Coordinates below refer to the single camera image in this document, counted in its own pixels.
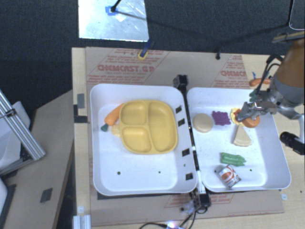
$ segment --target beige round toy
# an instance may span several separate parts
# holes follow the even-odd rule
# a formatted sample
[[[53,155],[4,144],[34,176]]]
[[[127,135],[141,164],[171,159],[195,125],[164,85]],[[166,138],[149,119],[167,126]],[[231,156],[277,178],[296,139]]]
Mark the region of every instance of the beige round toy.
[[[202,133],[209,132],[213,127],[213,120],[207,114],[197,114],[193,118],[194,128]]]

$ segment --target beige triangular toy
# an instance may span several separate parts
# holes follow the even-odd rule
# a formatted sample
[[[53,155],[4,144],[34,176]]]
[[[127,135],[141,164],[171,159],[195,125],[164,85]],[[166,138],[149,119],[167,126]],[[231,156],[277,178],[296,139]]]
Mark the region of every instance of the beige triangular toy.
[[[252,144],[252,140],[242,125],[238,125],[233,143],[242,147],[247,147]]]

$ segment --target yellow plate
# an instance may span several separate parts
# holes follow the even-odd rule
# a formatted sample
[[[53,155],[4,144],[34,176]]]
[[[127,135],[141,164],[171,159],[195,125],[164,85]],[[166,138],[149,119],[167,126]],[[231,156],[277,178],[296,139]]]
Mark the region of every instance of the yellow plate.
[[[178,142],[177,126],[169,105],[155,100],[126,102],[120,110],[124,146],[137,154],[163,154]]]

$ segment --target red and white can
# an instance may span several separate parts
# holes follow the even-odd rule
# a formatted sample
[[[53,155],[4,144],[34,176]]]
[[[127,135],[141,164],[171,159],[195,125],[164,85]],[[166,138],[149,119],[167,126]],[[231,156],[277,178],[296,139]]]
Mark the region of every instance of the red and white can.
[[[218,172],[218,174],[228,187],[233,187],[241,180],[233,167],[230,165],[227,165],[225,168],[223,168],[223,170]]]

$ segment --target blue tape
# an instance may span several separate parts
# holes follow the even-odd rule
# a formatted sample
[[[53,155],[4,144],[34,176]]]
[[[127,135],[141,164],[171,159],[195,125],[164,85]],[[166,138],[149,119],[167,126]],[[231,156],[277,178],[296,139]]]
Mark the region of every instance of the blue tape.
[[[140,53],[140,57],[143,58],[145,54],[147,53],[147,50],[149,49],[149,46],[152,44],[152,40],[148,39],[147,43],[145,44],[142,52]]]
[[[112,6],[106,6],[106,7],[105,7],[106,13],[107,13],[108,15],[110,15],[110,16],[113,16],[113,15],[118,14],[118,11],[117,11],[116,9],[115,9],[115,12],[111,12],[111,7],[112,7]]]

